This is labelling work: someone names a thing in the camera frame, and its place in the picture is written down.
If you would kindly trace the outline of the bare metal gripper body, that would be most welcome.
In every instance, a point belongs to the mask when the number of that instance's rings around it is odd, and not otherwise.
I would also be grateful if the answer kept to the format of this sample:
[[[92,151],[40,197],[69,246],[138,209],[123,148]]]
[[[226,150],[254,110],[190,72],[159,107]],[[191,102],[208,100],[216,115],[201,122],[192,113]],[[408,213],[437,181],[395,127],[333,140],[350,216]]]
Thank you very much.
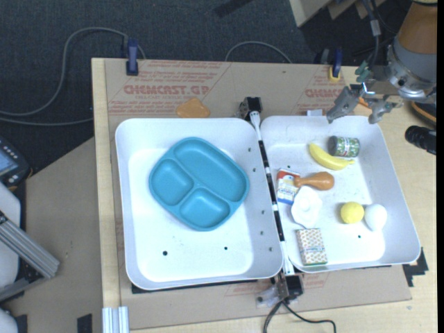
[[[368,95],[399,95],[407,100],[436,99],[436,70],[423,62],[406,65],[400,60],[389,60],[375,65],[370,76],[362,82]]]

